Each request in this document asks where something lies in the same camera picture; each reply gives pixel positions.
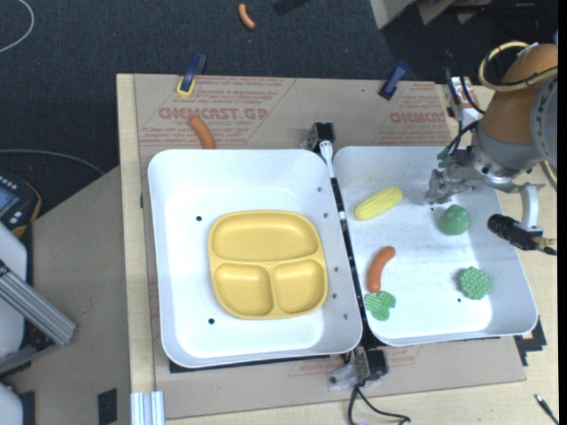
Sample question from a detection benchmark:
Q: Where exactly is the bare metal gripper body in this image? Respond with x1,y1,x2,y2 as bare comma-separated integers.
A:
444,147,529,191

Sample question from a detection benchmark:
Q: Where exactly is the green rounded toy vegetable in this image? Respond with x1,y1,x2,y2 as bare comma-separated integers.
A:
438,204,471,236

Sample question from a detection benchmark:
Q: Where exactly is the yellow corn cob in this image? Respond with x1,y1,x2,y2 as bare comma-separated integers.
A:
353,186,405,222

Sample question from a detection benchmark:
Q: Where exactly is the white plastic tray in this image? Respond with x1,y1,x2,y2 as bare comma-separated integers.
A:
146,148,364,368
331,144,539,348

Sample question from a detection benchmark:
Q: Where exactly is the red and white small carton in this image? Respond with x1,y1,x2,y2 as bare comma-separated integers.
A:
450,75,482,115

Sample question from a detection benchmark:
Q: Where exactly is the green broccoli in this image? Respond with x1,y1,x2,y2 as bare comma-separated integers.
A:
457,266,493,301
363,290,398,322

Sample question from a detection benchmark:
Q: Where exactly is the orange sausage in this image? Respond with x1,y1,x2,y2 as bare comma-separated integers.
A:
188,116,217,151
366,245,397,294
237,3,257,31

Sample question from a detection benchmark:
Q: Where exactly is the thin black and white rod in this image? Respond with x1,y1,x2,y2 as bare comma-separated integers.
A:
318,141,369,350

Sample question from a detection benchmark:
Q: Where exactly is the brown cardboard board red print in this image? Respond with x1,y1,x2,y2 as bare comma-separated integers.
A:
132,73,528,420

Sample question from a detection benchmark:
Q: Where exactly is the yellow divided plate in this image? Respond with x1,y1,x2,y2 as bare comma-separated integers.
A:
207,210,330,321

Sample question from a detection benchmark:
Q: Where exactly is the black cylinder on white bracket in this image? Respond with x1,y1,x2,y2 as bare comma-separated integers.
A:
486,182,546,251

